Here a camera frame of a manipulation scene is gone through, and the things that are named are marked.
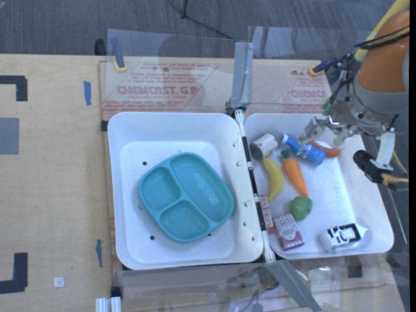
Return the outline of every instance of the blue bottle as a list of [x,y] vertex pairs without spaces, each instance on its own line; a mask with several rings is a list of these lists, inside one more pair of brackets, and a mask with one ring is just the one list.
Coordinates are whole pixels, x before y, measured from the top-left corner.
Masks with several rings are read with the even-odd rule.
[[288,135],[283,135],[281,143],[288,145],[297,156],[312,162],[313,164],[320,165],[325,159],[325,151],[318,149],[311,144],[304,144],[299,146],[297,139],[289,138]]

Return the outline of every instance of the wooden table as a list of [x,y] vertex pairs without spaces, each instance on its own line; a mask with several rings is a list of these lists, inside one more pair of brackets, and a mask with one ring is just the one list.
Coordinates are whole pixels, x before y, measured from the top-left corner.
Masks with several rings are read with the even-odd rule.
[[[24,291],[0,293],[1,311],[93,311],[96,298],[110,296],[100,61],[103,57],[0,55],[0,75],[22,75],[28,84],[27,101],[16,101],[13,84],[0,84],[0,118],[18,123],[17,154],[0,152],[0,288],[13,282],[15,254],[27,254],[28,273]],[[85,81],[91,85],[91,105]],[[344,281],[336,290],[313,281],[318,303],[325,311],[392,311],[393,306],[403,311],[383,257],[377,256],[374,266],[372,259],[363,260],[382,281],[374,280],[378,275],[372,285],[365,279]],[[55,288],[54,279],[62,277],[64,286]],[[277,295],[263,297],[265,311],[294,307],[293,301],[277,303],[282,296],[289,299]]]

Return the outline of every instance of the blue plate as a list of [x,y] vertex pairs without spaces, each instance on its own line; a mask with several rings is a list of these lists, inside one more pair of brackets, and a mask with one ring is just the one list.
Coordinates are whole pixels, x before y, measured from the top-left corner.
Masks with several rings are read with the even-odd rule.
[[140,198],[172,239],[192,242],[223,224],[234,199],[222,178],[195,153],[174,155],[146,172]]

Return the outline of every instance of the bottle cap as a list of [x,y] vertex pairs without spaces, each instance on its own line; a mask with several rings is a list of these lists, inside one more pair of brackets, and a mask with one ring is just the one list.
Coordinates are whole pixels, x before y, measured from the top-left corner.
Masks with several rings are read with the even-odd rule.
[[287,142],[287,140],[289,139],[289,136],[288,135],[286,135],[286,134],[284,134],[282,137],[281,137],[281,143],[283,143],[283,144],[286,144],[286,142]]

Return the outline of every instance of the toy banana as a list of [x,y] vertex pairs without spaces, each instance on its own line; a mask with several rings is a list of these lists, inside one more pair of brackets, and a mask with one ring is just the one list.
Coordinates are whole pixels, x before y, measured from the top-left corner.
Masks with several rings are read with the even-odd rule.
[[262,159],[262,163],[270,176],[270,192],[268,194],[268,201],[271,202],[283,189],[283,172],[281,171],[280,166],[268,157],[264,157]]

